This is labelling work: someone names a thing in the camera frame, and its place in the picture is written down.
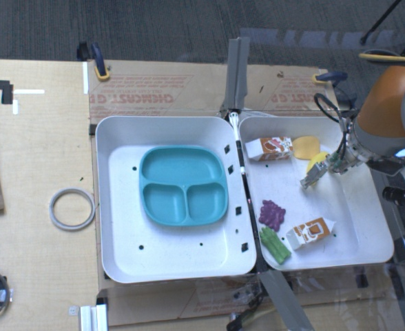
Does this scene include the yellow flat crisp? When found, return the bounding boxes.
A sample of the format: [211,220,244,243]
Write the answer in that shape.
[291,135,322,161]

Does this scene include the yellow lemon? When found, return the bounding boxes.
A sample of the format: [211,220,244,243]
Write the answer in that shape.
[306,151,331,186]

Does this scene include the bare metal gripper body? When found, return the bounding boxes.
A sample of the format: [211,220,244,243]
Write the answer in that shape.
[326,139,368,176]

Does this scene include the purple grapes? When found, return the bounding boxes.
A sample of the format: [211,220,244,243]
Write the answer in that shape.
[258,199,287,233]

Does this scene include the grey tape roll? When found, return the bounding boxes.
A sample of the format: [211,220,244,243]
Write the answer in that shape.
[48,188,96,232]

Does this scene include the white plastic tray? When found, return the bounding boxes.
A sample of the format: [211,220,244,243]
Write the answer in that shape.
[94,115,258,284]
[238,115,395,272]

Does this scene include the white and orange carton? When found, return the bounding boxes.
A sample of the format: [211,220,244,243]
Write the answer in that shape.
[245,136,294,162]
[285,217,337,251]

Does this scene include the blue divided plate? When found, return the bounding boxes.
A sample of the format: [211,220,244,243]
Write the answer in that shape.
[138,146,229,227]

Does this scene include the brown cardboard board red print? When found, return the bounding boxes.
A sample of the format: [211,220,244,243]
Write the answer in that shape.
[87,59,396,327]

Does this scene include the green asparagus bundle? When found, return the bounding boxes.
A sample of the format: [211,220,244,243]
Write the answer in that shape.
[259,225,292,265]

